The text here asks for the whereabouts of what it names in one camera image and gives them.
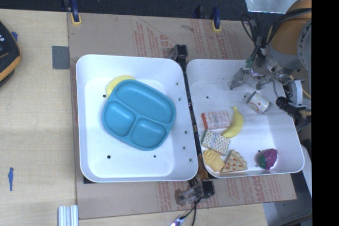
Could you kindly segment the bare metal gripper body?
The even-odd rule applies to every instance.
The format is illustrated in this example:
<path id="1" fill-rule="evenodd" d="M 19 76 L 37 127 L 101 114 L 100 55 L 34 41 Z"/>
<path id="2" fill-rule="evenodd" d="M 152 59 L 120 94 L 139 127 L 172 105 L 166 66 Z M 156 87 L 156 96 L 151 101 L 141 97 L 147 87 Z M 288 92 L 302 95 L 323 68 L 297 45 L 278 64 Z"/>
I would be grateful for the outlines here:
<path id="1" fill-rule="evenodd" d="M 256 57 L 249 70 L 255 80 L 259 77 L 268 77 L 271 79 L 270 82 L 277 80 L 282 83 L 288 81 L 292 73 L 292 70 L 283 68 L 271 57 Z"/>

